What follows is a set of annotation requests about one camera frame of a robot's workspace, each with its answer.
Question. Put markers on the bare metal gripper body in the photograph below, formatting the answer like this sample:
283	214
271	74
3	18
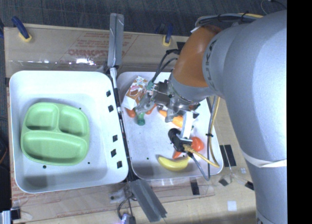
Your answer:
162	94

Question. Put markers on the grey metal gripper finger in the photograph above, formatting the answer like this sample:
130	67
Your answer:
170	117
145	103

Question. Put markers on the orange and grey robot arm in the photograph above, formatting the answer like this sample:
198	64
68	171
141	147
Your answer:
243	77

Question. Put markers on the orange carrot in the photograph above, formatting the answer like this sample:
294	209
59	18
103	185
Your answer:
177	120

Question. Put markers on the orange toy food piece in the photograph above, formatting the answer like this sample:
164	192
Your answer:
176	155
130	113
150	110

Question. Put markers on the white printed carton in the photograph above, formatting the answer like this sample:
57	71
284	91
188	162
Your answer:
133	91

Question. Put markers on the green bottle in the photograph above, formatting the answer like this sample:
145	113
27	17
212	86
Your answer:
141	120

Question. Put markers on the white plastic tray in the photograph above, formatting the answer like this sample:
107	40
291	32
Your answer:
102	130
148	145

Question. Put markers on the red toy tomato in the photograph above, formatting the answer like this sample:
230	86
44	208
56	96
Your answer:
198	143

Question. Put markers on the yellow banana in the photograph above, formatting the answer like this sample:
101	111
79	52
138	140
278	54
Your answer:
173	164

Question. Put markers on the green divided plate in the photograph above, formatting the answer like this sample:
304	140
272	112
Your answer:
53	145

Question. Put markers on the brown cardboard board red print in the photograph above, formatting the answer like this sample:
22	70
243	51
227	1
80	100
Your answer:
61	45

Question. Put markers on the black cylinder on white bracket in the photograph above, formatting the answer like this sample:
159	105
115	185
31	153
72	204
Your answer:
181	142

